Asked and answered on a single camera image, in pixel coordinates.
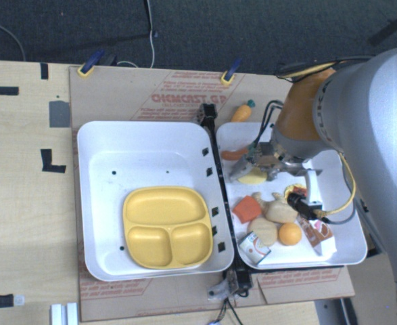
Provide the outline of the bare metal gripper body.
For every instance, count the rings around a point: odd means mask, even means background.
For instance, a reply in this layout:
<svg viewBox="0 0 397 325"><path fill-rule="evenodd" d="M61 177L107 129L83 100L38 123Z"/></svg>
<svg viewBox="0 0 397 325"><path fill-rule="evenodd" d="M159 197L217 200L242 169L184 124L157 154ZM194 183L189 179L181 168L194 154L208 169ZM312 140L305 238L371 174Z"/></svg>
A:
<svg viewBox="0 0 397 325"><path fill-rule="evenodd" d="M280 173L294 177L302 177L307 173L305 159L292 156L275 142L259 142L248 152L248 160L265 173L269 167L279 167Z"/></svg>

